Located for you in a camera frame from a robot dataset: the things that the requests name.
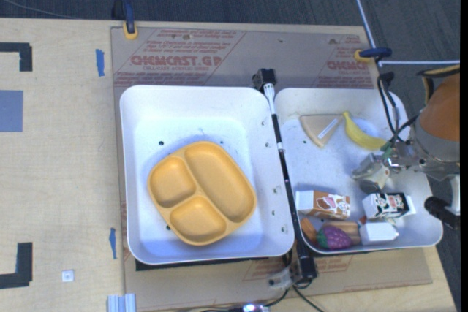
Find black block with thin wires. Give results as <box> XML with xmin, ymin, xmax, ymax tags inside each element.
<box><xmin>252</xmin><ymin>68</ymin><xmax>277</xmax><ymax>91</ymax></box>
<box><xmin>295</xmin><ymin>244</ymin><xmax>318</xmax><ymax>283</ymax></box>

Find brown and white carton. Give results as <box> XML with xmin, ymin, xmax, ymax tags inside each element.
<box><xmin>295</xmin><ymin>189</ymin><xmax>352</xmax><ymax>221</ymax></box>

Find purple grapes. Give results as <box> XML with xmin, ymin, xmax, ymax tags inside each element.
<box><xmin>316</xmin><ymin>225</ymin><xmax>354</xmax><ymax>251</ymax></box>

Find white plastic tray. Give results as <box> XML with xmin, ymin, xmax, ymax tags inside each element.
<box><xmin>273</xmin><ymin>87</ymin><xmax>444</xmax><ymax>255</ymax></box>
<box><xmin>119</xmin><ymin>84</ymin><xmax>295</xmax><ymax>265</ymax></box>

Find white small carton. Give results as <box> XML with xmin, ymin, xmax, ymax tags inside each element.
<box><xmin>358</xmin><ymin>221</ymin><xmax>400</xmax><ymax>246</ymax></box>

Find orange divided plate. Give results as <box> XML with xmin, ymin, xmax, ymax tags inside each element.
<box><xmin>147</xmin><ymin>140</ymin><xmax>257</xmax><ymax>246</ymax></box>

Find thin black and white rod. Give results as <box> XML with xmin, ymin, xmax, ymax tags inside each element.
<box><xmin>263</xmin><ymin>83</ymin><xmax>308</xmax><ymax>256</ymax></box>

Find white cow print carton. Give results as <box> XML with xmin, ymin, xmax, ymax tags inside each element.
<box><xmin>361</xmin><ymin>192</ymin><xmax>417</xmax><ymax>221</ymax></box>

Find yellow banana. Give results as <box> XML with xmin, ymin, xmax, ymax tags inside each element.
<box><xmin>342</xmin><ymin>111</ymin><xmax>388</xmax><ymax>152</ymax></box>

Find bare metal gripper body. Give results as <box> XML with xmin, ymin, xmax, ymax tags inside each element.
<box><xmin>382</xmin><ymin>140</ymin><xmax>461</xmax><ymax>182</ymax></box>

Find brown cardboard board red print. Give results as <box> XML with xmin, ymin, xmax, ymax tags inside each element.
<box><xmin>110</xmin><ymin>25</ymin><xmax>433</xmax><ymax>308</ymax></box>

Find black cylinder on white bracket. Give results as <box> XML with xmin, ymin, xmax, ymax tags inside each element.
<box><xmin>423</xmin><ymin>174</ymin><xmax>461</xmax><ymax>231</ymax></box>

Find orange carrot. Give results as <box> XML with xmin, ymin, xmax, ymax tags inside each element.
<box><xmin>300</xmin><ymin>217</ymin><xmax>319</xmax><ymax>245</ymax></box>

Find cream toy food piece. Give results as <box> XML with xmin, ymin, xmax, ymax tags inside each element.
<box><xmin>368</xmin><ymin>164</ymin><xmax>391</xmax><ymax>191</ymax></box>

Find tan pizza slice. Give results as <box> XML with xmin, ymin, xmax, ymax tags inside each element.
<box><xmin>299</xmin><ymin>114</ymin><xmax>344</xmax><ymax>149</ymax></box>

